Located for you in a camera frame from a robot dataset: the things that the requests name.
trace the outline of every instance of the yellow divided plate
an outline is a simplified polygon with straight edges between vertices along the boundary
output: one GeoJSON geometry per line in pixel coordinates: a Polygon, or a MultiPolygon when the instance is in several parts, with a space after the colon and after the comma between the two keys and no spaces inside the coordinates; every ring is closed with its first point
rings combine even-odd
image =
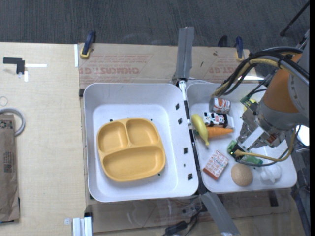
{"type": "Polygon", "coordinates": [[[102,168],[114,181],[150,177],[165,166],[158,130],[147,119],[126,118],[104,124],[96,142],[102,168]]]}

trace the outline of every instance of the brown paper bag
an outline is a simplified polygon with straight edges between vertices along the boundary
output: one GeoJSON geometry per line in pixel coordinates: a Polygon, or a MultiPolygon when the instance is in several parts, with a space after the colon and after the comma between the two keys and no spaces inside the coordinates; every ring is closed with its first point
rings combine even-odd
{"type": "Polygon", "coordinates": [[[14,115],[0,115],[0,221],[19,218],[14,115]]]}

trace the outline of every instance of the egg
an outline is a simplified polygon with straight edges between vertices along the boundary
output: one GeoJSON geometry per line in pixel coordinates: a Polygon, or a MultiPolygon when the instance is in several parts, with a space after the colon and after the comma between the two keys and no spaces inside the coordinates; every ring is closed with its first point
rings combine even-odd
{"type": "Polygon", "coordinates": [[[244,164],[235,164],[231,169],[232,180],[239,186],[247,186],[252,182],[251,169],[244,164]]]}

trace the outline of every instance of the carrot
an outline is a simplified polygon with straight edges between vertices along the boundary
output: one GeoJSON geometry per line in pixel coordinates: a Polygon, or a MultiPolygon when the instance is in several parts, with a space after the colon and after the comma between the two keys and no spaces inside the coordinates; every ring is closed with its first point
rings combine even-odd
{"type": "Polygon", "coordinates": [[[214,136],[221,136],[228,133],[233,132],[233,129],[231,128],[220,128],[220,127],[207,127],[208,131],[208,138],[214,137],[214,136]]]}

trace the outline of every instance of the metal bar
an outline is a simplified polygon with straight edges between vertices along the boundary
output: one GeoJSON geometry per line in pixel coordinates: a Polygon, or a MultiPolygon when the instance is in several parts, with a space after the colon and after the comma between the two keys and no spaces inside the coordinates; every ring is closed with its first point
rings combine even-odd
{"type": "Polygon", "coordinates": [[[201,195],[201,200],[223,236],[240,234],[217,194],[207,192],[201,195]]]}
{"type": "Polygon", "coordinates": [[[72,219],[72,236],[93,236],[92,218],[72,219]]]}
{"type": "Polygon", "coordinates": [[[192,68],[192,42],[194,27],[179,29],[177,63],[174,77],[176,79],[188,79],[192,68]]]}
{"type": "Polygon", "coordinates": [[[303,13],[303,11],[310,5],[310,0],[303,6],[303,8],[295,15],[291,22],[280,32],[280,36],[283,37],[286,31],[291,27],[291,25],[298,19],[298,17],[303,13]]]}

